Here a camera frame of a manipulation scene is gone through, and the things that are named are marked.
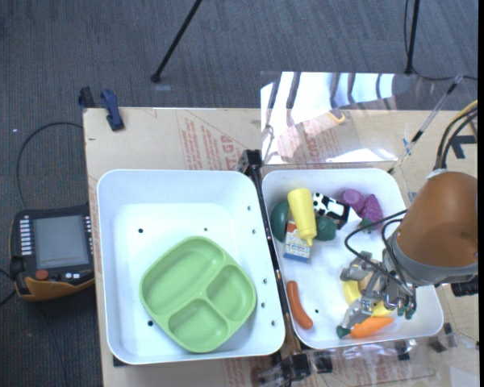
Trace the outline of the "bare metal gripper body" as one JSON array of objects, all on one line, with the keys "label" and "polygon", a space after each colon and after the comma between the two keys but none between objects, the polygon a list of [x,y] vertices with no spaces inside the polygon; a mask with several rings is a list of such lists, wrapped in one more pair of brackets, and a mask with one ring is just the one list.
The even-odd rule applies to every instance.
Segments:
[{"label": "bare metal gripper body", "polygon": [[370,261],[368,270],[363,296],[372,306],[381,302],[387,310],[417,309],[415,287],[389,252],[382,253],[382,261]]}]

